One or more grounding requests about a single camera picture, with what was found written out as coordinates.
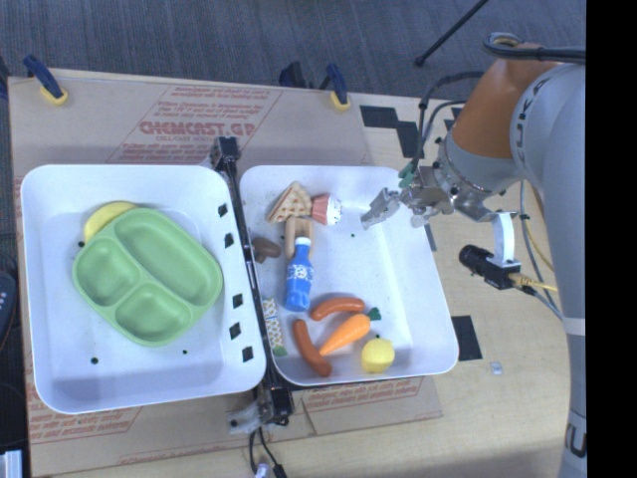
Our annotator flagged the brown cardboard board, red print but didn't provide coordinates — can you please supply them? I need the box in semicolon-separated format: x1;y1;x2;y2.
7;67;445;478

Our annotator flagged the thin black and white rod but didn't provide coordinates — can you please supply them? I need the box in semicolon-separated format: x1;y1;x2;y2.
224;164;276;392

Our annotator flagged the blue bottle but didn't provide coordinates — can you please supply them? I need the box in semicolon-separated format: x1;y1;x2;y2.
283;236;316;314

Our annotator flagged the brown chocolate piece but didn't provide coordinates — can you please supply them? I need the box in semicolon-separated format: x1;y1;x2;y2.
250;236;283;265

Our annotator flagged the black cylinder on white bracket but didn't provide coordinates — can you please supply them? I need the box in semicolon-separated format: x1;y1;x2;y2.
458;210;523;291

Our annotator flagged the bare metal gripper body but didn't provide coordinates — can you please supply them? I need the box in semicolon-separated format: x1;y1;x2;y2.
399;165;497;223

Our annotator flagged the white plastic tray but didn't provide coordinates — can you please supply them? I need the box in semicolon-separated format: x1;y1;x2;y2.
19;162;268;415
238;164;460;388

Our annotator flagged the tan waffle slice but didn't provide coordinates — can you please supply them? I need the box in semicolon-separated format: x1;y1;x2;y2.
266;180;314;225

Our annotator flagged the yellow lemon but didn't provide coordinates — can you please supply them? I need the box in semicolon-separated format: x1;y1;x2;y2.
359;337;396;374

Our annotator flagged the black tripod leg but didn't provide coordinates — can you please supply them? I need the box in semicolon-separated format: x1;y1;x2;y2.
414;0;525;68

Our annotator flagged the orange carrot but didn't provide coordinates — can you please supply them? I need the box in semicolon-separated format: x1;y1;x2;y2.
318;307;383;359

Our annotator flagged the tan bread stick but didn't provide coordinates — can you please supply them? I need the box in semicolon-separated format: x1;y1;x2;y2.
284;216;316;261

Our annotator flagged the orange sausage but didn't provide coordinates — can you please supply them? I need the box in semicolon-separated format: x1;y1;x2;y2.
291;318;333;379
309;296;366;323

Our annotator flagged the green divided plate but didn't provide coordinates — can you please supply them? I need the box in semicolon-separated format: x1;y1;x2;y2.
71;207;225;349

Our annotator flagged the yellow rounded toy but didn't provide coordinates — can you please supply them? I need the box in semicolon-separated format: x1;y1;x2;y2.
83;199;139;244

